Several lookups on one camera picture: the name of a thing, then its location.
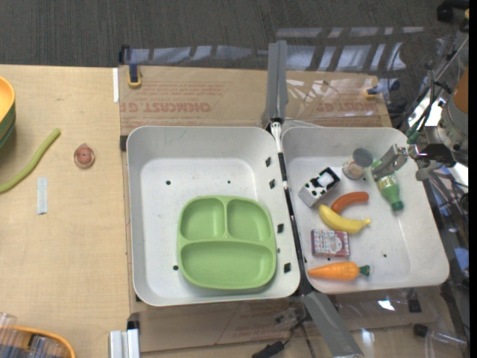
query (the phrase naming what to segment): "green divided plate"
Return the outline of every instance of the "green divided plate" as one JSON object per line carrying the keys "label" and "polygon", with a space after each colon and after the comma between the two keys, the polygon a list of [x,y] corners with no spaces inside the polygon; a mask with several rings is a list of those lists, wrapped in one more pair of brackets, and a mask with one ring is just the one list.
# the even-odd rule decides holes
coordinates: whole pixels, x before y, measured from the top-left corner
{"label": "green divided plate", "polygon": [[252,289],[275,274],[277,255],[270,213],[257,201],[202,196],[180,213],[179,268],[210,289]]}

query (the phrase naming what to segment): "yellow banana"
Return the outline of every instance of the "yellow banana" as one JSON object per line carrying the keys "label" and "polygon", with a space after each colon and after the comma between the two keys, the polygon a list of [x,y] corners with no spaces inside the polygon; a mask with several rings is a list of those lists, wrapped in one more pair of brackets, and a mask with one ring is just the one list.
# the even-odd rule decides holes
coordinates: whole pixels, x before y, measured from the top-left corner
{"label": "yellow banana", "polygon": [[371,223],[371,219],[357,220],[344,218],[338,215],[328,206],[321,204],[318,208],[321,218],[325,224],[333,230],[342,230],[348,233],[356,233],[361,230],[365,225]]}

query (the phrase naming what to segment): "orange sausage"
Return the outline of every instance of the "orange sausage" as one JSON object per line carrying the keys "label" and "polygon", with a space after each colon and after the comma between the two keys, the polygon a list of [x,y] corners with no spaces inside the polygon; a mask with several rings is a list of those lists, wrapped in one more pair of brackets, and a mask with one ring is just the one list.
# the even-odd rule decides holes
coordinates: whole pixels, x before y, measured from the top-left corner
{"label": "orange sausage", "polygon": [[309,269],[308,274],[313,277],[333,278],[336,280],[354,280],[359,274],[370,275],[369,266],[358,266],[352,261],[327,264]]}
{"label": "orange sausage", "polygon": [[367,192],[350,192],[340,196],[335,202],[331,205],[331,209],[336,213],[340,213],[346,206],[349,206],[352,203],[362,203],[367,201],[370,196]]}

